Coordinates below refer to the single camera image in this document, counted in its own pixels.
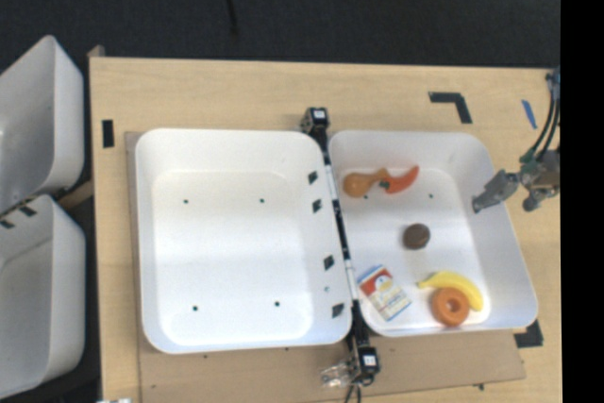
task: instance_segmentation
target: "toy banana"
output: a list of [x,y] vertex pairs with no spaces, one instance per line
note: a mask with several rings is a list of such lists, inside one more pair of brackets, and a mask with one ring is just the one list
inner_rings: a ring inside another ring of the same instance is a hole
[[440,271],[425,280],[417,283],[417,287],[424,289],[426,287],[453,287],[462,291],[468,298],[470,307],[474,311],[481,311],[483,306],[482,294],[478,287],[467,277],[464,277],[456,272]]

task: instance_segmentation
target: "toy donut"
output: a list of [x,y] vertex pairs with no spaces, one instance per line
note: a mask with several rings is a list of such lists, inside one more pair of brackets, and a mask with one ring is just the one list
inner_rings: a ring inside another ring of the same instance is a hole
[[432,314],[445,326],[459,326],[469,313],[468,298],[458,289],[444,287],[432,296]]

